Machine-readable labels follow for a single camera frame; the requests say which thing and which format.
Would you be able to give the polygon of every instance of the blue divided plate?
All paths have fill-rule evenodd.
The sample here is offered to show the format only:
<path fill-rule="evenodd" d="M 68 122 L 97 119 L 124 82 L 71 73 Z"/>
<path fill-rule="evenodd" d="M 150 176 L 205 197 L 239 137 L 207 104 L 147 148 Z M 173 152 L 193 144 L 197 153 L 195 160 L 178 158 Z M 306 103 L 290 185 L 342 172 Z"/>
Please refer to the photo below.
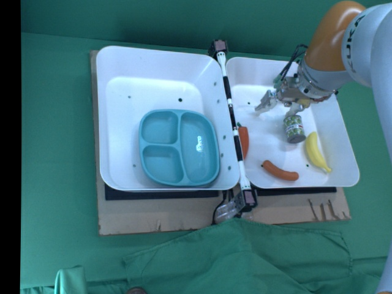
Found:
<path fill-rule="evenodd" d="M 201 113 L 153 110 L 141 119 L 139 151 L 145 173 L 172 186 L 202 186 L 219 172 L 214 126 Z"/>

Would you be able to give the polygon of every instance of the green cloth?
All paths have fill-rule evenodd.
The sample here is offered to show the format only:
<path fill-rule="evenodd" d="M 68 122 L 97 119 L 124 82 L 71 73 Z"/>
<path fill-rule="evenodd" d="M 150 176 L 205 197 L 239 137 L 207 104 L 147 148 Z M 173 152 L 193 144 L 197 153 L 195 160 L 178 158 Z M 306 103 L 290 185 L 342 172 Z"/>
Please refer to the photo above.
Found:
<path fill-rule="evenodd" d="M 55 286 L 21 294 L 374 294 L 379 276 L 353 273 L 336 232 L 232 219 L 124 258 L 127 281 L 87 283 L 83 267 L 61 269 Z"/>

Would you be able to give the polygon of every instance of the banana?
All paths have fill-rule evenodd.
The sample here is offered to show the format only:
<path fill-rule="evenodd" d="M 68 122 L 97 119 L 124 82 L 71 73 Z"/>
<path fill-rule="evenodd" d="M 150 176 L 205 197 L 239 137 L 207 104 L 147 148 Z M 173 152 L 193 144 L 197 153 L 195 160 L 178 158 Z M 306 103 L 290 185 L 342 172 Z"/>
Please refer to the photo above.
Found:
<path fill-rule="evenodd" d="M 306 153 L 311 162 L 319 168 L 325 169 L 328 173 L 332 171 L 331 168 L 326 164 L 323 155 L 319 150 L 317 144 L 317 132 L 310 133 L 305 140 Z"/>

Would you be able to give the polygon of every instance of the carrot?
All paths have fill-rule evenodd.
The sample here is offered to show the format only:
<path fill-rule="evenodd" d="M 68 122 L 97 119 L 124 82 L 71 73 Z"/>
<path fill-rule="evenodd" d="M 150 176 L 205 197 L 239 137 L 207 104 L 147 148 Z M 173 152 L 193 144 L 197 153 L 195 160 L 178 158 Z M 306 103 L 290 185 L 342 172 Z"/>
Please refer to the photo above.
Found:
<path fill-rule="evenodd" d="M 237 125 L 239 141 L 241 142 L 241 149 L 243 150 L 243 158 L 245 160 L 247 151 L 249 150 L 249 133 L 247 131 L 247 127 L 241 126 L 240 123 L 237 123 Z"/>
<path fill-rule="evenodd" d="M 281 168 L 275 166 L 269 160 L 265 160 L 263 162 L 262 167 L 268 172 L 270 172 L 273 176 L 276 176 L 277 178 L 280 179 L 285 179 L 286 181 L 296 181 L 300 177 L 297 172 L 289 172 L 289 171 L 282 170 Z"/>

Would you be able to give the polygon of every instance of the tin can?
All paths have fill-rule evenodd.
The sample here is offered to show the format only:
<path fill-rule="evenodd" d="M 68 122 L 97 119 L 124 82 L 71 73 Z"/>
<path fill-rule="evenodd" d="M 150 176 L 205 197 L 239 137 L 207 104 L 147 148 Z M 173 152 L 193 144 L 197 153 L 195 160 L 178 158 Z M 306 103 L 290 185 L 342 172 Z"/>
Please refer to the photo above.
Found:
<path fill-rule="evenodd" d="M 287 141 L 291 144 L 301 143 L 306 139 L 302 118 L 299 115 L 287 116 L 284 120 Z"/>

